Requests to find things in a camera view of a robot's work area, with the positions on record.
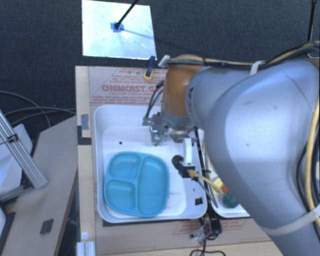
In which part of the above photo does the white plastic tray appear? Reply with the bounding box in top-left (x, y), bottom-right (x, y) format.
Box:
top-left (93, 104), bottom-right (209, 224)
top-left (205, 139), bottom-right (251, 219)

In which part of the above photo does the green broccoli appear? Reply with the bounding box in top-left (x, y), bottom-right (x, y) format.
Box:
top-left (222, 192), bottom-right (240, 209)

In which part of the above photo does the thin black and white rod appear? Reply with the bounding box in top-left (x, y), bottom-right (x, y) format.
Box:
top-left (194, 127), bottom-right (215, 214)

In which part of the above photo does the black block with thin wires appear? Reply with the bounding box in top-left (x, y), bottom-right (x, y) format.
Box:
top-left (208, 216), bottom-right (223, 236)

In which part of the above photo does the yellow toy food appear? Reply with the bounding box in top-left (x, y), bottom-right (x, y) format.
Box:
top-left (211, 175), bottom-right (225, 191)

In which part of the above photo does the black cylinder on white bracket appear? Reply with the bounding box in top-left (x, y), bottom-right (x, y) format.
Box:
top-left (171, 138), bottom-right (197, 179)

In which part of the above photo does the brown cardboard board, red print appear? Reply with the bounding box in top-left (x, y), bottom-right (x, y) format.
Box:
top-left (88, 66), bottom-right (274, 251)

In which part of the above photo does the blue divided plate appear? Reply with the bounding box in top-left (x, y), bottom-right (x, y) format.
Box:
top-left (103, 151), bottom-right (171, 218)

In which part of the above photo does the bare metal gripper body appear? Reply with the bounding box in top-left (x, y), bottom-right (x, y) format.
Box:
top-left (147, 112), bottom-right (195, 145)

